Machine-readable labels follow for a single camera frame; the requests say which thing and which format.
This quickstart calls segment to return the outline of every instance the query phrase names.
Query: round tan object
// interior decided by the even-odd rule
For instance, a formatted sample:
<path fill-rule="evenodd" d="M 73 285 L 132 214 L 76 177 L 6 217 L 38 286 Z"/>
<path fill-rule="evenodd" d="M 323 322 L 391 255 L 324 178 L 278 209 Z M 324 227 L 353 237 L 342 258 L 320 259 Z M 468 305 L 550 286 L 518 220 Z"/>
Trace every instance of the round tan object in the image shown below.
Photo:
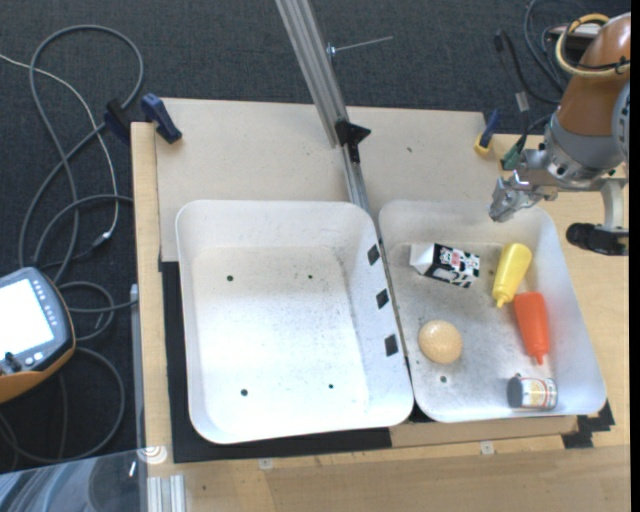
<path fill-rule="evenodd" d="M 436 363 L 453 363 L 462 354 L 462 335 L 453 324 L 431 320 L 418 333 L 420 350 Z"/>

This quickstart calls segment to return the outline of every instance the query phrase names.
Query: black floor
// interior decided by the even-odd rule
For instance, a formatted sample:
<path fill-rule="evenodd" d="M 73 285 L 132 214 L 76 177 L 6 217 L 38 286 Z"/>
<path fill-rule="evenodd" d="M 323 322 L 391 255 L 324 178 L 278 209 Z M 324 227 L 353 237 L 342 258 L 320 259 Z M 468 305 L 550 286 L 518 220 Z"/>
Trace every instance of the black floor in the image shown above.
<path fill-rule="evenodd" d="M 528 54 L 523 23 L 527 4 L 511 0 L 317 0 L 322 31 L 334 46 L 393 36 L 391 41 L 338 52 L 336 72 L 348 105 L 501 112 L 499 131 L 517 132 L 522 121 L 513 100 L 517 82 L 512 60 L 508 72 L 493 44 L 500 28 L 513 40 L 523 74 L 543 99 L 560 96 Z M 532 8 L 534 43 L 547 26 L 591 12 L 616 15 L 631 9 L 630 0 L 551 2 Z M 137 61 L 133 51 L 113 34 L 129 38 L 144 59 L 140 94 L 158 96 L 311 102 L 275 2 L 216 0 L 3 0 L 0 2 L 0 54 L 29 63 L 39 45 L 67 27 L 68 35 L 43 48 L 36 66 L 71 83 L 101 122 L 106 104 L 124 102 L 133 90 Z M 0 59 L 0 276 L 33 264 L 38 240 L 52 217 L 71 201 L 64 171 L 52 179 L 37 205 L 19 258 L 21 226 L 38 188 L 61 158 L 52 142 L 29 86 L 29 71 Z M 80 103 L 62 85 L 37 76 L 36 88 L 65 152 L 91 131 Z M 138 95 L 126 110 L 142 120 Z M 531 118 L 550 113 L 552 104 L 530 96 Z M 131 196 L 129 149 L 106 133 L 119 193 Z M 77 196 L 112 192 L 100 147 L 92 140 L 70 161 Z M 82 209 L 76 254 L 87 251 L 113 218 L 111 202 Z M 88 282 L 104 287 L 116 303 L 129 300 L 136 282 L 132 208 L 122 204 L 110 241 L 74 262 L 57 276 L 71 235 L 71 217 L 49 233 L 36 262 L 58 284 Z M 65 290 L 70 306 L 103 307 L 105 298 L 89 286 Z M 100 329 L 105 315 L 74 314 L 78 336 Z M 97 453 L 135 448 L 131 325 L 127 309 L 81 346 L 117 368 L 126 391 L 122 424 Z M 64 428 L 64 394 L 68 424 Z M 84 455 L 109 433 L 119 408 L 118 387 L 111 373 L 85 353 L 78 353 L 60 372 L 28 394 L 0 406 L 0 472 L 38 466 L 49 460 Z M 17 444 L 20 454 L 9 442 Z"/>

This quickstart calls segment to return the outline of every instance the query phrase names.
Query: mustard bottle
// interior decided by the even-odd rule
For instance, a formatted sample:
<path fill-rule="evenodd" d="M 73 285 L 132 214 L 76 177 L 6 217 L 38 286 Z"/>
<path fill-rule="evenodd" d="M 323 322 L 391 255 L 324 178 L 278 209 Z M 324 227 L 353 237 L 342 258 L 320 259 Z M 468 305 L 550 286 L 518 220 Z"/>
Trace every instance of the mustard bottle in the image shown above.
<path fill-rule="evenodd" d="M 531 251 L 526 245 L 511 243 L 503 247 L 492 294 L 499 308 L 513 300 L 531 259 Z"/>

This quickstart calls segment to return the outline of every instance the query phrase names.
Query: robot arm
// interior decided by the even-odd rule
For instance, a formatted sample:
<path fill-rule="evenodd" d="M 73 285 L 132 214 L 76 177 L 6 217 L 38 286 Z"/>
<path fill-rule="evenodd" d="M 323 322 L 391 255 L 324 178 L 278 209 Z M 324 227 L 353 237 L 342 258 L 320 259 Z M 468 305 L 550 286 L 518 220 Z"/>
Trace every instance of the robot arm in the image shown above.
<path fill-rule="evenodd" d="M 564 57 L 568 32 L 581 23 L 603 23 L 580 63 Z M 574 22 L 560 37 L 556 58 L 573 77 L 562 101 L 545 128 L 537 150 L 515 148 L 517 163 L 506 170 L 493 192 L 489 215 L 504 222 L 541 199 L 556 199 L 559 191 L 599 191 L 605 204 L 602 225 L 573 224 L 567 239 L 602 254 L 627 255 L 629 231 L 623 229 L 622 189 L 628 183 L 631 13 L 611 20 L 589 15 Z M 626 176 L 612 170 L 626 162 Z"/>

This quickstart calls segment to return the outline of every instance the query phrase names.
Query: can label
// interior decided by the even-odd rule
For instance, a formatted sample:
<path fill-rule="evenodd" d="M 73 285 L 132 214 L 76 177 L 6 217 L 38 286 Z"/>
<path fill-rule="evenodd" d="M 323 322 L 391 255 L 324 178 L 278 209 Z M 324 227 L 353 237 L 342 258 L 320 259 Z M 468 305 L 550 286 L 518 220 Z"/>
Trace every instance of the can label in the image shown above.
<path fill-rule="evenodd" d="M 558 387 L 550 378 L 513 377 L 510 388 L 509 401 L 515 407 L 553 409 L 558 403 Z"/>

